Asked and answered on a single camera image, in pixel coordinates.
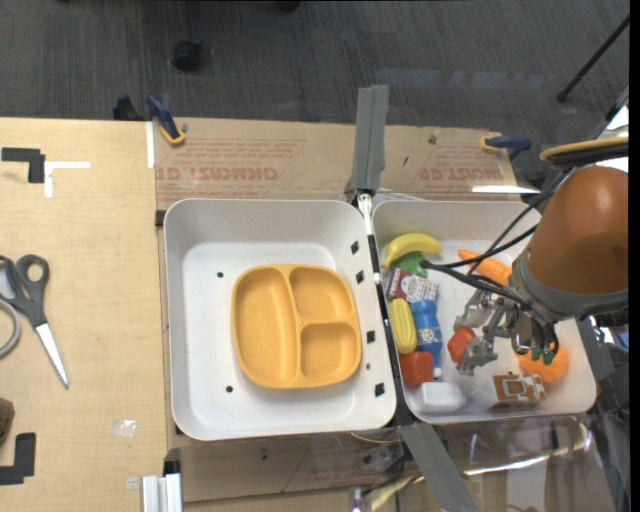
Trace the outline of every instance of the blue bottle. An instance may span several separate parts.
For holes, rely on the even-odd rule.
[[[418,334],[418,350],[428,350],[433,356],[433,377],[442,376],[440,351],[442,350],[442,331],[436,313],[438,307],[432,300],[422,300],[411,304],[411,313]]]

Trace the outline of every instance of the orange plate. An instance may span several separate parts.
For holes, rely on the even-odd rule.
[[[231,322],[242,371],[264,387],[328,386],[349,378],[360,364],[351,289],[325,267],[247,270],[233,288]]]

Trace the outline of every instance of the carrot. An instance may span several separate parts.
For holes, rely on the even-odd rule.
[[[458,249],[460,259],[468,260],[480,256],[479,253],[468,251],[466,249]],[[509,285],[509,276],[511,275],[511,267],[501,263],[493,258],[485,258],[480,265],[476,267],[476,272],[485,277],[493,279],[503,286]]]

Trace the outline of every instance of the metal ring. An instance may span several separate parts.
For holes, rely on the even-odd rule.
[[[11,304],[0,299],[0,309],[5,311],[9,318],[13,321],[13,332],[11,336],[9,336],[9,341],[7,341],[2,347],[0,347],[0,358],[6,356],[13,347],[16,346],[18,340],[20,339],[20,318],[18,317],[18,313],[13,309]]]

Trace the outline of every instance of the white tray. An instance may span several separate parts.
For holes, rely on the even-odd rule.
[[[526,205],[516,202],[453,202],[453,201],[386,201],[373,212],[373,228],[376,234],[380,261],[384,261],[386,247],[398,235],[409,232],[426,232],[435,236],[443,246],[439,255],[428,255],[434,263],[459,261],[457,250],[469,249],[484,252],[504,228],[524,209]],[[535,210],[505,238],[504,242],[523,233],[540,218]],[[511,265],[522,252],[528,239],[495,256],[495,259]],[[457,270],[466,272],[467,267]],[[476,377],[460,375],[455,369],[446,349],[446,343],[453,335],[453,323],[474,289],[460,283],[441,272],[429,270],[429,279],[440,285],[437,305],[438,320],[445,346],[440,355],[443,381],[459,385],[466,395],[477,388],[477,382],[484,376],[521,373],[517,356],[510,346],[510,340],[497,338],[495,352],[498,360],[475,369]],[[387,272],[382,274],[386,281]],[[415,396],[406,386],[407,405],[419,419],[434,424],[463,423],[469,421],[497,420],[503,418],[579,414],[592,407],[596,399],[596,385],[591,366],[587,359],[578,327],[574,320],[560,322],[556,333],[562,347],[568,352],[567,374],[559,381],[546,385],[547,398],[538,406],[521,410],[487,411],[477,402],[467,400],[466,405],[455,413],[424,414],[418,411]]]
[[[186,435],[213,441],[368,430],[391,420],[397,398],[367,233],[355,208],[186,199],[169,208],[164,225],[171,402]],[[242,373],[231,337],[233,285],[245,270],[274,263],[321,265],[350,285],[363,341],[360,366],[346,381],[277,390]]]

